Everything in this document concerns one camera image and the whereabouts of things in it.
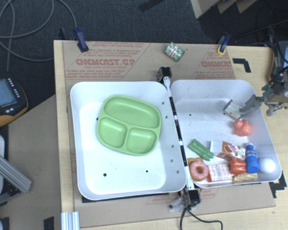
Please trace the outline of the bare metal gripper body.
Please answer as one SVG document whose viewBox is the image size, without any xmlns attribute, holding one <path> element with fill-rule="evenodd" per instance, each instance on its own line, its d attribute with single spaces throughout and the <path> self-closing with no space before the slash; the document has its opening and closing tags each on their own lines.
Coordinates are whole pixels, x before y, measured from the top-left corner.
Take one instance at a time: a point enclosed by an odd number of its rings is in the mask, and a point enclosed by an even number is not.
<svg viewBox="0 0 288 230">
<path fill-rule="evenodd" d="M 268 82 L 263 88 L 263 102 L 269 110 L 288 109 L 288 80 Z"/>
</svg>

